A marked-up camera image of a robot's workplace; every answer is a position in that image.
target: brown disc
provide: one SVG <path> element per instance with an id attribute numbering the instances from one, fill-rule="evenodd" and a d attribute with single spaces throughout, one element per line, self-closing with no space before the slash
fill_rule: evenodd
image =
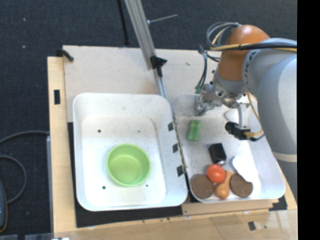
<path id="1" fill-rule="evenodd" d="M 231 191 L 242 198 L 251 195 L 254 186 L 252 182 L 246 181 L 239 173 L 234 173 L 230 179 L 230 189 Z"/>
<path id="2" fill-rule="evenodd" d="M 201 199 L 207 199 L 215 192 L 215 185 L 205 174 L 195 174 L 190 180 L 190 186 L 194 195 Z"/>

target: green plate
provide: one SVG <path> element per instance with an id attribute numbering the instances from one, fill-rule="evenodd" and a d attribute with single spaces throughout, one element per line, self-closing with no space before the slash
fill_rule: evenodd
<path id="1" fill-rule="evenodd" d="M 120 144 L 108 154 L 106 168 L 110 177 L 119 185 L 133 187 L 149 177 L 151 162 L 147 153 L 134 144 Z"/>

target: dark background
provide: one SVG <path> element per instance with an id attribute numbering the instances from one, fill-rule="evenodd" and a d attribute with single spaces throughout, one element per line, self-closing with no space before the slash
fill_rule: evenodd
<path id="1" fill-rule="evenodd" d="M 252 24 L 271 37 L 297 40 L 298 0 L 141 0 L 155 48 L 205 49 L 207 28 L 219 21 Z M 138 47 L 123 3 L 129 47 Z M 63 45 L 124 46 L 117 0 L 0 0 L 0 140 L 28 130 L 49 131 L 47 57 Z M 27 170 L 23 195 L 8 206 L 2 235 L 50 231 L 46 138 L 26 135 L 0 145 Z M 23 181 L 18 167 L 0 159 L 8 198 Z"/>

